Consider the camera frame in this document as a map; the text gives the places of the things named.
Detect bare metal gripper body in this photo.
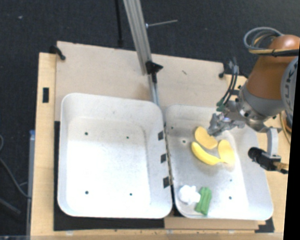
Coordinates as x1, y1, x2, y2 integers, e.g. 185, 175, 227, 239
217, 98, 271, 133

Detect yellow banana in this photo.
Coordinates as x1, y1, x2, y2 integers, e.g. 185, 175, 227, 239
189, 141, 227, 167

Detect white plastic tray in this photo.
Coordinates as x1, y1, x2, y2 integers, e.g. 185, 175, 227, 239
155, 103, 283, 226
51, 91, 182, 226

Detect white toy cauliflower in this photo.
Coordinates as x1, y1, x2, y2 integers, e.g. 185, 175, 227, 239
177, 184, 203, 207

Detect green toy bean pods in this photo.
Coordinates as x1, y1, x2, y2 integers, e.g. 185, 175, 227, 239
194, 186, 213, 217

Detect brown cardboard board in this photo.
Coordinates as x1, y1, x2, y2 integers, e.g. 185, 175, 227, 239
41, 40, 281, 238

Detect black cylinder on white bracket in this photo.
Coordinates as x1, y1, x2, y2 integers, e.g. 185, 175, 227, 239
246, 124, 285, 173

